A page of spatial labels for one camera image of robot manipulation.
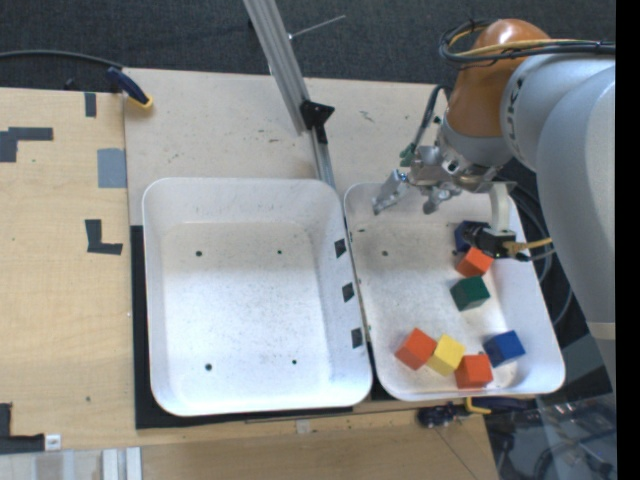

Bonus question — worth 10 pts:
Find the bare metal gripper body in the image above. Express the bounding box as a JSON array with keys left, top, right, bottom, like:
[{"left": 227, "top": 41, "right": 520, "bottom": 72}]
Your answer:
[{"left": 407, "top": 144, "right": 504, "bottom": 195}]

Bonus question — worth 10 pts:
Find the blue cube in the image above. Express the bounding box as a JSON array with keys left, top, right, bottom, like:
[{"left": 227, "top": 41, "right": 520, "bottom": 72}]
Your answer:
[
  {"left": 482, "top": 329, "right": 528, "bottom": 369},
  {"left": 452, "top": 219, "right": 477, "bottom": 256}
]

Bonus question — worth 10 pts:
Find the orange cube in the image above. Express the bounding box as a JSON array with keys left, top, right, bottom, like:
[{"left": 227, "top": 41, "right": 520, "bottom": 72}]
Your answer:
[
  {"left": 454, "top": 246, "right": 496, "bottom": 279},
  {"left": 393, "top": 327, "right": 439, "bottom": 372},
  {"left": 453, "top": 353, "right": 496, "bottom": 391}
]

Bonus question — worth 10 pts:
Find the white plastic tray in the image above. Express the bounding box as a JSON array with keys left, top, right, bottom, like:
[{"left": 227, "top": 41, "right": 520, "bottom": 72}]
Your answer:
[
  {"left": 342, "top": 181, "right": 568, "bottom": 403},
  {"left": 141, "top": 176, "right": 374, "bottom": 418}
]

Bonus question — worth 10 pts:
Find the green cube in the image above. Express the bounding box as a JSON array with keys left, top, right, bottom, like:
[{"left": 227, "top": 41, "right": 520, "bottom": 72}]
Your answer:
[{"left": 448, "top": 275, "right": 492, "bottom": 313}]

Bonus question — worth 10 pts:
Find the yellow cube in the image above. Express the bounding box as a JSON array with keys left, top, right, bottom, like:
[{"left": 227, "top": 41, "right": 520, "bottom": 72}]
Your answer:
[{"left": 425, "top": 333, "right": 468, "bottom": 378}]

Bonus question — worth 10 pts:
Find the pale wood board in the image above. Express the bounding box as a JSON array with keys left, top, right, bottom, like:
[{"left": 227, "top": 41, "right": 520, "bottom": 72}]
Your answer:
[{"left": 122, "top": 66, "right": 541, "bottom": 449}]

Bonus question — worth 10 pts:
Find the black cylinder on white bracket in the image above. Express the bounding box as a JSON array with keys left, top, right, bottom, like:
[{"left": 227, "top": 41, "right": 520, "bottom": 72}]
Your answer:
[{"left": 460, "top": 181, "right": 519, "bottom": 260}]

